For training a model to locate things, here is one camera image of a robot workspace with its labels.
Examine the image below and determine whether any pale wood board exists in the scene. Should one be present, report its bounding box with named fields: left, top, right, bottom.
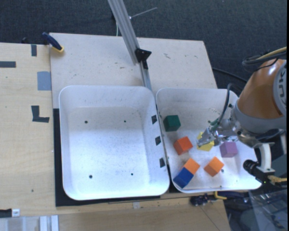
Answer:
left=49, top=32, right=226, bottom=208

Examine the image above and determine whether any green cube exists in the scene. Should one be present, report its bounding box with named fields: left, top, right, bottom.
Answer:
left=163, top=115, right=182, bottom=132

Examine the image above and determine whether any blue cube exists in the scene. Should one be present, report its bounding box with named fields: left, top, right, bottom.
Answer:
left=172, top=167, right=195, bottom=189

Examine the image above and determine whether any red-orange cube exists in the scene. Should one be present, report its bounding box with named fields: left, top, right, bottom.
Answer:
left=173, top=136, right=194, bottom=156

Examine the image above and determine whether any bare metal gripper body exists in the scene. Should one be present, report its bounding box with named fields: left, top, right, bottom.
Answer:
left=208, top=118, right=276, bottom=149

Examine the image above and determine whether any yellow cube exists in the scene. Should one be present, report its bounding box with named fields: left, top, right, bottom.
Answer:
left=196, top=131, right=215, bottom=152

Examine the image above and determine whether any black cylinder on white bracket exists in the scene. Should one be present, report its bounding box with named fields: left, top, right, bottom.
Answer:
left=243, top=142, right=284, bottom=184

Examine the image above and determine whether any purple cube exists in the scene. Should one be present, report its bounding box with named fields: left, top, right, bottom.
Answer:
left=219, top=141, right=238, bottom=158

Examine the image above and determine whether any orange cube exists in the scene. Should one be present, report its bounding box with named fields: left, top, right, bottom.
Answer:
left=183, top=158, right=201, bottom=175
left=203, top=156, right=225, bottom=178

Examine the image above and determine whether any white plastic tray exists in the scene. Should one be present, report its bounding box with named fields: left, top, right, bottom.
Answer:
left=155, top=88, right=263, bottom=194
left=58, top=85, right=171, bottom=201

